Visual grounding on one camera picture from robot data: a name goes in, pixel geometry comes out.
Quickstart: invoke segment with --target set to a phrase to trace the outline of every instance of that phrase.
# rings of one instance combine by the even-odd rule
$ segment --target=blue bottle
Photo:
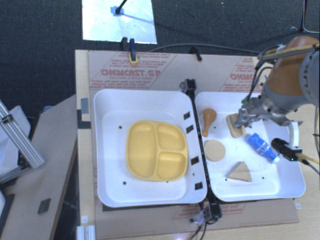
[[[252,134],[252,136],[247,141],[254,147],[256,151],[258,151],[261,156],[268,158],[273,164],[279,162],[279,156],[272,152],[269,144],[266,143],[262,138],[260,138],[258,134]]]

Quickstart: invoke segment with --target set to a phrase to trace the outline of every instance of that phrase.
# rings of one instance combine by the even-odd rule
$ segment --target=black connector
[[[274,138],[271,141],[271,147],[275,149],[278,153],[282,154],[284,158],[289,161],[298,161],[299,158],[296,156],[298,153],[302,153],[301,148],[292,149],[289,146],[289,143],[280,138]]]

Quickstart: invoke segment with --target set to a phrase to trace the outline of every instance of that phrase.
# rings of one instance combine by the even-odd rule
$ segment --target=blue tube
[[[254,133],[247,140],[247,142],[254,147],[254,149],[263,157],[271,160],[273,164],[279,162],[280,158],[272,152],[271,147],[258,134]]]

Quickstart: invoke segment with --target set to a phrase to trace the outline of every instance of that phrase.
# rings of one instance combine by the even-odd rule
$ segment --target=white tray
[[[110,207],[201,202],[207,184],[191,100],[178,91],[103,89],[94,96],[97,150],[97,192]],[[158,182],[133,176],[126,164],[126,139],[136,121],[173,124],[186,134],[188,167],[175,181]],[[193,126],[189,133],[186,128]],[[199,162],[191,165],[191,159]],[[196,190],[196,184],[202,188]]]
[[[209,128],[208,137],[202,137],[203,144],[208,140],[218,140],[225,147],[225,157],[218,162],[207,160],[207,167],[213,193],[225,202],[296,198],[304,194],[306,184],[299,162],[288,161],[280,156],[276,164],[260,156],[246,141],[247,136],[233,138],[230,135],[226,116],[237,113],[241,100],[247,93],[202,92],[195,102],[200,127],[204,128],[203,111],[207,108],[217,112],[216,120]],[[274,138],[289,142],[287,127],[278,126],[271,120],[254,122],[246,134],[257,133],[263,140],[271,143]],[[238,162],[245,161],[252,182],[227,179],[227,175]]]

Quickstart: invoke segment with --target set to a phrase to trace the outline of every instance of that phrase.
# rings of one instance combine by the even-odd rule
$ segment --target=wooden triangle
[[[229,179],[252,182],[251,174],[245,162],[241,162],[228,176]]]

